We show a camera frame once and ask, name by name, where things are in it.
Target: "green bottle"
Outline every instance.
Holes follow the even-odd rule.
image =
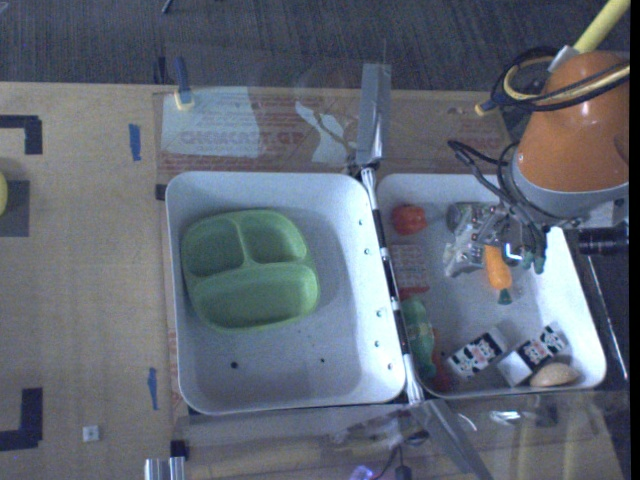
[[[402,301],[402,316],[418,375],[431,379],[437,371],[432,361],[435,336],[427,319],[427,309],[418,297],[409,297]]]

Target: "red tomato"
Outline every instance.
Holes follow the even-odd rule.
[[[391,211],[391,223],[399,235],[412,235],[427,227],[427,218],[420,206],[402,204]]]

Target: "carrot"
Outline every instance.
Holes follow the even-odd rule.
[[[511,288],[513,281],[511,279],[511,270],[502,259],[502,251],[493,245],[485,245],[484,254],[489,284],[496,290],[500,290],[498,303],[511,303],[509,288]]]

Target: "gray carpet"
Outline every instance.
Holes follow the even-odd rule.
[[[358,87],[362,63],[385,60],[396,89],[488,90],[518,53],[575,42],[607,0],[165,1],[0,0],[0,80],[171,81],[183,56],[194,85]],[[630,50],[629,14],[600,48]]]

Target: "white tray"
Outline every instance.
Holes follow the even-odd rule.
[[[558,322],[570,344],[560,356],[580,373],[578,382],[554,390],[592,388],[604,379],[606,359],[591,317],[578,274],[563,232],[554,228],[548,234],[547,261],[543,274],[533,269],[512,269],[514,301],[497,304],[497,293],[484,270],[455,278],[444,275],[443,252],[453,234],[447,229],[445,215],[450,203],[491,202],[495,196],[472,175],[392,174],[383,178],[377,189],[378,201],[389,246],[414,244],[424,252],[429,291],[421,300],[430,323],[440,334],[440,348],[449,357],[469,341],[497,325],[512,347],[535,336],[545,325]],[[412,203],[425,210],[428,227],[410,236],[398,235],[391,225],[391,210]],[[458,383],[447,392],[425,387],[443,398],[532,393],[550,388],[528,386],[511,388],[495,364],[478,373],[471,381]]]
[[[405,370],[364,187],[339,174],[189,172],[166,191],[178,381],[204,414],[371,404],[395,398]],[[320,302],[311,315],[263,331],[221,333],[194,313],[179,244],[217,213],[272,208],[302,231]]]

